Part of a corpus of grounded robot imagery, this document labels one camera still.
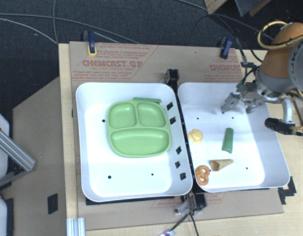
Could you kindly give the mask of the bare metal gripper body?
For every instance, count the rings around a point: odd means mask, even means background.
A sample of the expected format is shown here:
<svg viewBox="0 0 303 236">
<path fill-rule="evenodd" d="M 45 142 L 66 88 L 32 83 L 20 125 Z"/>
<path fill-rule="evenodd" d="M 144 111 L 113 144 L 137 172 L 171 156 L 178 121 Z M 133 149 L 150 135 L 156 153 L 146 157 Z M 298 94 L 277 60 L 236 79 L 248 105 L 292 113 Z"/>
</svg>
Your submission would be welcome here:
<svg viewBox="0 0 303 236">
<path fill-rule="evenodd" d="M 264 105 L 265 103 L 280 103 L 281 93 L 274 92 L 261 81 L 247 82 L 240 92 L 240 100 L 249 107 Z"/>
</svg>

